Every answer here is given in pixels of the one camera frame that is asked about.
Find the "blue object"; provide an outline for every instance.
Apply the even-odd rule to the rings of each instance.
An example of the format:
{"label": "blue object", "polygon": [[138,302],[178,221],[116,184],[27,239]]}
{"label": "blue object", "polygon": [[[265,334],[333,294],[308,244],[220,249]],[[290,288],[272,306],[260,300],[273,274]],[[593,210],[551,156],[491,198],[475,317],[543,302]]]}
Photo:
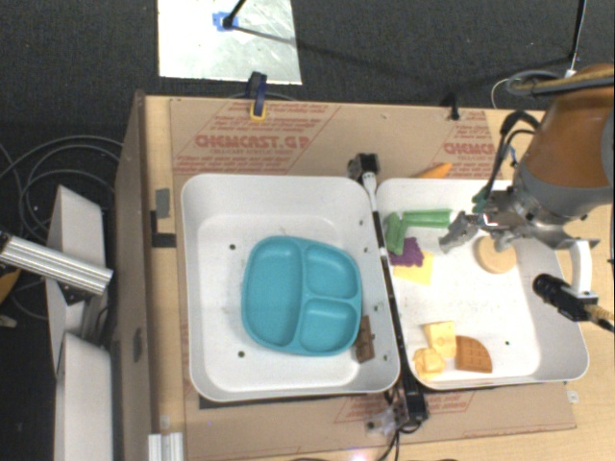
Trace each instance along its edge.
{"label": "blue object", "polygon": [[224,19],[224,17],[230,14],[231,14],[230,12],[214,12],[211,15],[211,18],[213,19],[213,25],[218,31],[222,31],[222,32],[232,31],[233,27],[239,26],[239,17],[235,17],[233,19],[233,27],[231,27],[230,29],[225,29],[225,27],[222,25],[222,20]]}
{"label": "blue object", "polygon": [[260,241],[243,280],[241,318],[261,345],[302,355],[334,355],[357,338],[357,265],[328,244],[288,236]]}

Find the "yellow toy cheese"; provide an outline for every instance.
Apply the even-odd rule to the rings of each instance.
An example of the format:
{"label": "yellow toy cheese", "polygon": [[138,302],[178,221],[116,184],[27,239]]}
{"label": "yellow toy cheese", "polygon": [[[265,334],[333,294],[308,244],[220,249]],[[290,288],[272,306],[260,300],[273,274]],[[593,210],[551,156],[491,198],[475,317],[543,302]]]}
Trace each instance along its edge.
{"label": "yellow toy cheese", "polygon": [[455,323],[443,321],[430,323],[423,326],[430,347],[436,350],[444,358],[452,358],[457,353],[455,340]]}
{"label": "yellow toy cheese", "polygon": [[423,257],[423,266],[394,266],[393,276],[398,279],[420,283],[421,285],[431,285],[433,254],[428,251],[423,251]]}
{"label": "yellow toy cheese", "polygon": [[442,374],[446,362],[434,349],[419,349],[414,354],[414,367],[421,379],[429,380]]}

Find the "green toy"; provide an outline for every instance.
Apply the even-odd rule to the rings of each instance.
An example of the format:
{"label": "green toy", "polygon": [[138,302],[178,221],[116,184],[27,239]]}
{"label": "green toy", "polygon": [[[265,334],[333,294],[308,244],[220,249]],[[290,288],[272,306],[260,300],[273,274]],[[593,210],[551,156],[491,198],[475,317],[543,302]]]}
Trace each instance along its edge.
{"label": "green toy", "polygon": [[393,212],[386,218],[386,249],[395,255],[404,252],[404,240],[408,227],[446,229],[451,224],[449,208]]}

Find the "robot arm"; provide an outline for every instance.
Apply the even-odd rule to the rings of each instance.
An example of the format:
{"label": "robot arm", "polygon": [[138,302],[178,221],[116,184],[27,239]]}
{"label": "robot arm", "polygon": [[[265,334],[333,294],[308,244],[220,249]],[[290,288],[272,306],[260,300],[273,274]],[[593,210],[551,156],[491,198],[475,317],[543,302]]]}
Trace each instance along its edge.
{"label": "robot arm", "polygon": [[[506,118],[492,177],[473,199],[474,213],[460,212],[440,239],[444,253],[479,231],[491,235],[497,251],[504,251],[515,239],[533,237],[554,250],[571,251],[576,260],[575,274],[573,285],[566,287],[566,296],[573,292],[581,299],[590,291],[589,247],[598,240],[579,241],[568,235],[564,226],[585,217],[596,206],[613,201],[612,70],[612,66],[594,65],[579,72],[572,81],[572,87],[577,89],[570,90],[566,85],[566,92],[554,99],[540,124],[522,111]],[[596,81],[597,74],[609,73],[610,85],[605,85],[604,77]],[[516,166],[512,185],[506,191],[493,191],[510,136],[515,134],[510,130],[519,120],[534,127],[532,142]],[[538,285],[535,289],[543,287],[554,289],[553,285]],[[541,297],[554,303],[553,299]]]}

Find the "black cable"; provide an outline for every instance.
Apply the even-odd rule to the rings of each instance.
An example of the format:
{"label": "black cable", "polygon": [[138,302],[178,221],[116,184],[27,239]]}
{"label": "black cable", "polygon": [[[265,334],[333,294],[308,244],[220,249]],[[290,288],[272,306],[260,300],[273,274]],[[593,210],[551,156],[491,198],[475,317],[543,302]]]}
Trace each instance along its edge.
{"label": "black cable", "polygon": [[49,147],[53,147],[54,145],[59,145],[68,141],[86,141],[86,140],[91,140],[91,141],[97,141],[97,142],[103,142],[103,143],[109,143],[111,145],[114,145],[116,147],[122,147],[122,143],[118,142],[116,140],[112,140],[110,138],[104,138],[103,136],[96,136],[96,135],[90,135],[90,134],[78,134],[78,135],[72,135],[72,136],[65,136],[64,138],[57,138],[56,140],[50,140],[48,142],[45,142],[41,145],[38,145],[37,147],[35,147],[34,149],[32,149],[31,151],[27,152],[26,154],[24,154],[23,156],[21,156],[20,158],[18,158],[16,161],[14,161],[12,163],[12,165],[10,165],[7,169],[5,169],[4,171],[2,171],[0,173],[0,181],[2,181],[2,179],[9,174],[13,169],[15,169],[17,167],[17,165],[19,165],[21,162],[23,162],[24,160],[26,160],[27,158],[30,158],[31,156],[33,156],[34,154],[37,154],[38,152],[47,149]]}
{"label": "black cable", "polygon": [[535,131],[534,130],[515,130],[514,132],[512,132],[507,138],[506,138],[506,147],[510,146],[510,143],[512,142],[512,139],[517,136],[518,134],[534,134]]}
{"label": "black cable", "polygon": [[94,176],[93,174],[90,174],[86,171],[80,171],[78,169],[56,169],[54,171],[49,171],[43,174],[38,175],[36,178],[34,178],[33,180],[29,181],[28,184],[26,184],[26,186],[24,187],[22,193],[21,193],[21,199],[19,200],[19,216],[22,219],[22,222],[24,223],[24,226],[26,228],[26,230],[30,233],[30,235],[36,239],[38,239],[41,242],[45,242],[44,238],[42,238],[37,232],[36,229],[34,229],[32,226],[30,226],[30,223],[28,222],[28,220],[25,217],[25,213],[24,213],[24,206],[23,206],[23,197],[26,195],[26,193],[28,192],[28,190],[36,183],[50,178],[52,176],[57,176],[57,175],[73,175],[73,176],[81,176],[87,180],[90,180],[92,182],[96,182],[100,185],[102,185],[103,187],[106,187],[107,190],[110,193],[113,193],[113,187],[108,184],[107,182],[101,180],[100,178],[98,178],[97,176]]}
{"label": "black cable", "polygon": [[391,451],[393,450],[393,448],[397,446],[396,448],[396,452],[395,452],[395,459],[398,459],[399,457],[399,453],[400,453],[400,431],[395,430],[395,433],[393,434],[393,437],[391,438],[391,441],[388,444],[388,447],[386,448],[386,451],[382,454],[381,457],[378,458],[378,461],[384,461],[388,455],[391,453]]}
{"label": "black cable", "polygon": [[[41,159],[39,159],[38,162],[35,164],[35,166],[30,171],[30,174],[28,176],[28,182],[30,182],[32,180],[32,178],[34,177],[34,174],[37,171],[37,169],[48,158],[51,158],[53,156],[56,156],[57,154],[61,154],[62,152],[69,151],[69,150],[90,150],[92,152],[97,152],[99,154],[102,154],[105,158],[107,158],[109,160],[112,160],[115,164],[119,163],[119,157],[118,156],[116,156],[115,154],[109,152],[106,149],[103,149],[102,147],[97,147],[95,145],[80,145],[80,144],[65,145],[63,147],[58,147],[58,148],[52,150],[51,152],[48,152]],[[28,209],[28,213],[30,214],[30,217],[33,219],[33,221],[36,223],[36,225],[39,226],[41,229],[46,230],[47,228],[42,225],[40,219],[38,219],[37,215],[35,214],[35,211],[32,208],[32,203],[31,203],[31,200],[30,200],[30,193],[28,191],[26,192],[26,195],[25,195],[25,204],[26,204],[26,208]]]}
{"label": "black cable", "polygon": [[615,327],[613,325],[611,325],[608,321],[606,321],[606,319],[599,319],[595,323],[600,328],[606,329],[607,331],[610,331],[611,333],[615,333]]}
{"label": "black cable", "polygon": [[570,51],[570,60],[572,61],[571,68],[575,66],[575,61],[577,61],[577,53],[578,53],[578,38],[580,36],[580,30],[583,25],[583,20],[585,19],[585,8],[587,5],[587,0],[578,0],[577,4],[577,22],[575,23],[575,33],[573,34],[573,47]]}
{"label": "black cable", "polygon": [[231,11],[231,13],[229,13],[226,17],[222,19],[222,25],[224,29],[231,29],[233,27],[234,18],[239,13],[241,8],[243,7],[243,4],[245,4],[246,1],[247,0],[239,0],[233,7],[233,10]]}
{"label": "black cable", "polygon": [[[489,198],[489,195],[491,194],[491,190],[493,189],[493,183],[496,181],[498,172],[500,172],[500,169],[502,168],[502,163],[504,162],[505,155],[508,151],[508,145],[509,145],[509,143],[506,144],[506,138],[508,137],[509,134],[513,134],[513,135],[517,134],[515,132],[510,133],[510,131],[519,121],[528,123],[530,126],[534,127],[534,129],[537,129],[540,126],[540,123],[536,118],[534,118],[531,114],[528,114],[527,112],[521,109],[513,111],[511,114],[509,114],[504,119],[504,122],[502,123],[502,127],[500,128],[500,142],[498,144],[498,148],[496,149],[496,156],[493,162],[493,169],[491,170],[489,181],[487,181],[487,185],[483,189],[484,200],[487,200]],[[517,132],[524,133],[524,132],[531,132],[531,131],[519,130]]]}
{"label": "black cable", "polygon": [[613,210],[615,210],[615,202],[611,205],[611,258],[609,259],[611,270],[613,271],[613,279],[615,280],[615,218]]}
{"label": "black cable", "polygon": [[[2,143],[0,143],[0,152],[2,152],[2,155],[5,157],[5,159],[7,160],[7,162],[9,163],[9,168],[11,168],[11,166],[14,165],[14,162],[12,160],[11,155],[9,154],[9,152],[7,151],[7,149],[5,149],[4,145],[2,145]],[[12,170],[12,174],[14,175],[15,178],[15,185],[17,186],[17,200],[21,199],[21,193],[23,191],[23,186],[21,184],[21,178],[19,178],[19,173],[17,172],[16,169]],[[17,231],[17,234],[19,236],[23,235],[23,225],[20,222],[19,223],[19,230]]]}
{"label": "black cable", "polygon": [[94,334],[98,336],[98,329],[100,327],[100,318],[102,317],[104,312],[109,312],[109,305],[105,305],[101,310],[98,311],[98,315],[96,316],[96,323],[94,324]]}
{"label": "black cable", "polygon": [[389,394],[388,391],[384,391],[384,399],[386,400],[389,406],[393,404],[393,397]]}
{"label": "black cable", "polygon": [[416,432],[419,428],[421,428],[420,425],[415,426],[414,428],[411,428],[410,430],[408,430],[407,428],[404,428],[403,426],[400,428],[400,432],[402,432],[403,434],[409,435],[409,434],[413,434],[414,432]]}
{"label": "black cable", "polygon": [[23,312],[26,316],[30,316],[31,318],[37,319],[39,321],[49,321],[49,318],[47,318],[47,316],[44,316],[42,314],[38,314],[37,312],[34,312],[33,310],[31,310],[28,307],[26,307],[23,303],[21,303],[17,299],[17,295],[16,294],[21,292],[21,291],[23,291],[23,290],[27,290],[29,288],[39,286],[39,285],[43,284],[44,282],[45,282],[44,279],[38,279],[37,281],[33,281],[31,283],[26,283],[24,285],[20,285],[19,287],[16,287],[16,288],[14,288],[11,291],[11,301],[14,304],[14,306],[18,310]]}

